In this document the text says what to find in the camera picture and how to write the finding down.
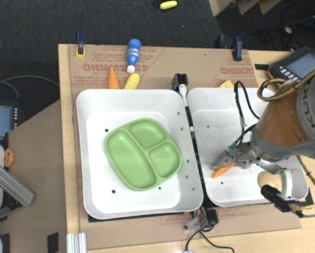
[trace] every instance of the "green plate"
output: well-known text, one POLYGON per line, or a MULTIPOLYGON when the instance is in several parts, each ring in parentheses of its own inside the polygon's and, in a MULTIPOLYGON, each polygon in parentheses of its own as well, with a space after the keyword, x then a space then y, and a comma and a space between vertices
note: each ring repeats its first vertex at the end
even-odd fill
POLYGON ((153 119, 135 120, 106 138, 106 154, 120 178, 132 189, 147 190, 176 174, 182 165, 179 148, 153 119))

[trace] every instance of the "bottle cap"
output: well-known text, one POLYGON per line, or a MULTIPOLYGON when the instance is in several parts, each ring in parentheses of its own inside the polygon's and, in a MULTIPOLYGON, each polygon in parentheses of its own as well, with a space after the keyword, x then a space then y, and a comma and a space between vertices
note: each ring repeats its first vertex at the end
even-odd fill
POLYGON ((135 71, 135 66, 134 65, 129 65, 127 67, 127 72, 128 73, 134 73, 134 71, 135 71))

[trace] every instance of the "orange ring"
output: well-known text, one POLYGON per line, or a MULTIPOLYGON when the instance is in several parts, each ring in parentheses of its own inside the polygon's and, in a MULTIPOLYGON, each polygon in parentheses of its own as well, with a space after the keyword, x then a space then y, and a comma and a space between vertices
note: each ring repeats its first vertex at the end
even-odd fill
POLYGON ((4 167, 9 168, 14 160, 14 152, 7 148, 4 152, 4 167))

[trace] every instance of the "blue bottle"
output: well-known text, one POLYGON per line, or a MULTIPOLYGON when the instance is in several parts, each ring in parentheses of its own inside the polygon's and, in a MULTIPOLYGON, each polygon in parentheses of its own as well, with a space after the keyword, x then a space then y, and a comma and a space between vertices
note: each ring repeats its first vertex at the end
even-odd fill
POLYGON ((135 71, 135 64, 139 60, 140 47, 141 47, 140 40, 137 40, 136 38, 133 38, 130 40, 128 44, 128 50, 127 50, 127 56, 126 56, 126 59, 128 62, 128 67, 127 67, 128 73, 134 73, 135 71))

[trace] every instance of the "black floor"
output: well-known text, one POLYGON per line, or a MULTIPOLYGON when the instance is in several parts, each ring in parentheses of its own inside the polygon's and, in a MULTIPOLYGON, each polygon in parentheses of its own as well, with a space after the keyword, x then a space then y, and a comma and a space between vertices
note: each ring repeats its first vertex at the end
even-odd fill
MULTIPOLYGON (((315 49, 315 19, 262 36, 254 32, 315 15, 315 0, 283 0, 263 15, 256 5, 245 15, 232 4, 213 17, 208 0, 178 0, 177 8, 162 12, 154 0, 0 0, 0 81, 24 75, 58 82, 57 45, 75 43, 84 29, 86 44, 126 45, 139 38, 145 46, 212 48, 220 35, 222 47, 231 47, 238 35, 249 50, 315 49)), ((58 88, 40 79, 9 81, 19 92, 25 119, 59 99, 58 88)), ((0 98, 16 98, 0 84, 0 98)))

